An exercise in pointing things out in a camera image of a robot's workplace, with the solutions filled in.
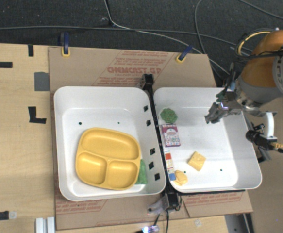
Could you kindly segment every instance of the black floor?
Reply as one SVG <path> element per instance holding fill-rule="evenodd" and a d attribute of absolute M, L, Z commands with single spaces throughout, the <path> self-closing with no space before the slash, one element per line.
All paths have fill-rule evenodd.
<path fill-rule="evenodd" d="M 57 45 L 60 32 L 67 31 L 70 34 L 70 44 L 75 47 L 181 52 L 186 48 L 185 44 L 188 44 L 193 45 L 199 52 L 205 51 L 210 59 L 228 70 L 230 63 L 235 60 L 233 44 L 236 44 L 243 34 L 259 28 L 283 29 L 283 0 L 107 0 L 107 2 L 111 19 L 119 26 L 189 33 L 197 33 L 198 29 L 204 50 L 195 34 L 157 32 L 180 40 L 181 43 L 153 34 L 116 31 L 118 26 L 111 26 L 104 0 L 0 0 L 0 28 L 104 27 L 99 30 L 4 29 L 0 30 L 0 42 Z M 248 42 L 246 48 L 252 50 L 258 40 L 257 37 Z M 227 75 L 218 65 L 213 64 L 213 67 L 219 73 L 217 83 L 221 85 L 222 79 Z"/>

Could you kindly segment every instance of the yellow sponge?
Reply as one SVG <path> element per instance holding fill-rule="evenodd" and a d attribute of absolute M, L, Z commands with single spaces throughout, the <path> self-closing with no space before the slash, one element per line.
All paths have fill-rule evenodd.
<path fill-rule="evenodd" d="M 183 185 L 188 182 L 188 177 L 184 174 L 184 172 L 176 170 L 175 175 L 176 175 L 176 180 L 174 180 L 174 183 L 176 185 Z"/>
<path fill-rule="evenodd" d="M 205 161 L 206 161 L 206 158 L 204 156 L 202 156 L 198 152 L 194 152 L 188 164 L 191 167 L 193 167 L 195 170 L 200 171 Z"/>

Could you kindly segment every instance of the table surface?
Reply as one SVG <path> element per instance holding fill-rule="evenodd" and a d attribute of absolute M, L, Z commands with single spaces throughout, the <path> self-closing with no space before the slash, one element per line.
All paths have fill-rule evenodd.
<path fill-rule="evenodd" d="M 0 212 L 17 213 L 16 219 L 0 221 L 0 233 L 30 233 L 36 218 L 55 216 L 50 92 L 35 92 L 33 80 L 35 72 L 49 72 L 48 46 L 35 46 L 34 58 L 28 58 L 27 45 L 0 44 L 0 61 L 14 66 L 0 68 Z M 37 107 L 37 117 L 47 118 L 46 124 L 29 123 L 29 106 Z M 274 106 L 281 110 L 283 100 Z M 283 112 L 275 123 L 283 142 Z M 261 163 L 262 185 L 249 191 L 256 233 L 283 232 L 283 155 L 271 156 L 272 161 Z M 224 216 L 199 218 L 201 226 L 196 220 L 171 220 L 168 232 L 228 232 Z M 158 225 L 165 229 L 166 222 Z M 144 226 L 148 224 L 57 232 L 132 233 Z"/>

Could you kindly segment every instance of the yellow plate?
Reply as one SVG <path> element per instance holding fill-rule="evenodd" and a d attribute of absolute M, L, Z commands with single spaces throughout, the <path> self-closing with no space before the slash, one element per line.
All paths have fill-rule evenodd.
<path fill-rule="evenodd" d="M 136 183 L 139 174 L 139 143 L 126 133 L 91 128 L 79 140 L 75 167 L 78 177 L 86 184 L 128 189 Z"/>

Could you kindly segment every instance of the white tray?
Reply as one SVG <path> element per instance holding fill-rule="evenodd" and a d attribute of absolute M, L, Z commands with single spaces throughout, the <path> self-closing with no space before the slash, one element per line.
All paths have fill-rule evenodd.
<path fill-rule="evenodd" d="M 62 87 L 55 92 L 54 111 L 59 188 L 68 200 L 141 196 L 157 194 L 165 188 L 163 162 L 149 98 L 144 91 L 133 87 Z M 75 171 L 78 142 L 82 133 L 93 127 L 121 131 L 136 138 L 146 164 L 147 185 L 117 191 L 90 186 L 78 178 Z"/>
<path fill-rule="evenodd" d="M 160 88 L 154 93 L 159 125 L 165 123 L 160 119 L 164 108 L 174 110 L 178 116 L 176 125 L 181 145 L 164 150 L 170 150 L 174 169 L 185 171 L 188 176 L 185 185 L 171 182 L 180 192 L 254 189 L 262 181 L 253 145 L 245 138 L 248 129 L 243 114 L 225 117 L 216 124 L 205 121 L 204 116 L 221 90 Z M 207 158 L 199 172 L 187 163 L 195 151 Z"/>

